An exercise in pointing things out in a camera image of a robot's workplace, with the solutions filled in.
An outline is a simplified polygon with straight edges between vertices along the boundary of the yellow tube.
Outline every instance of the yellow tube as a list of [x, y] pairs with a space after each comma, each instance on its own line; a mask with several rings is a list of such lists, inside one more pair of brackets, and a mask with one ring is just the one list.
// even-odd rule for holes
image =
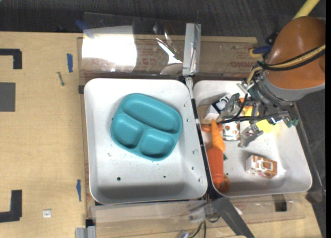
[[298, 17], [304, 17], [304, 16], [307, 16], [308, 14], [310, 14], [312, 9], [314, 9], [314, 7], [316, 6], [316, 4], [319, 1], [320, 0], [306, 0], [304, 5], [302, 5], [302, 7], [298, 11], [298, 13], [293, 17], [293, 19], [298, 18]]

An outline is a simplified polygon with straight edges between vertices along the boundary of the wooden table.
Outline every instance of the wooden table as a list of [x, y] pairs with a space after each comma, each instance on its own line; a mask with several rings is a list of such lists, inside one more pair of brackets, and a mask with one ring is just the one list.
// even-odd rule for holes
[[[20, 49], [23, 55], [23, 68], [16, 70], [11, 56], [0, 56], [0, 82], [16, 83], [15, 112], [0, 112], [0, 212], [9, 211], [12, 190], [22, 190], [23, 197], [22, 217], [0, 223], [0, 237], [74, 237], [75, 228], [85, 226], [77, 47], [81, 37], [69, 33], [0, 32], [0, 48]], [[73, 72], [68, 70], [67, 53], [73, 56]], [[256, 237], [321, 237], [313, 209], [305, 199], [302, 208], [305, 218], [248, 227]], [[43, 210], [47, 209], [52, 215], [44, 218]], [[229, 227], [207, 232], [207, 237], [233, 235]]]

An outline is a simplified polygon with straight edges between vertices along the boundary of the blue bowl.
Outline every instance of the blue bowl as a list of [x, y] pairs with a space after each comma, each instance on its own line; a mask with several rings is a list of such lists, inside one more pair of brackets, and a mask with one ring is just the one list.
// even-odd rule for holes
[[170, 105], [144, 94], [130, 94], [119, 105], [110, 132], [119, 147], [160, 161], [174, 150], [182, 127], [182, 117]]

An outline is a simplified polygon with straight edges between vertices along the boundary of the cardboard box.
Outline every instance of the cardboard box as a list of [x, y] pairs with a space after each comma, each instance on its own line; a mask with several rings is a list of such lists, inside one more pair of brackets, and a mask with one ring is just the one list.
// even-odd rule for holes
[[251, 155], [246, 160], [245, 171], [266, 178], [277, 175], [277, 162], [257, 155]]

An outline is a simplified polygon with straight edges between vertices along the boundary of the orange bottle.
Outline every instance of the orange bottle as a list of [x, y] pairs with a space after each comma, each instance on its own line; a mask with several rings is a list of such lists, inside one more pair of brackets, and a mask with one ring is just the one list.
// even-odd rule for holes
[[207, 158], [213, 183], [216, 188], [220, 188], [224, 182], [223, 152], [225, 144], [215, 120], [212, 120], [212, 142], [213, 147], [207, 150]]

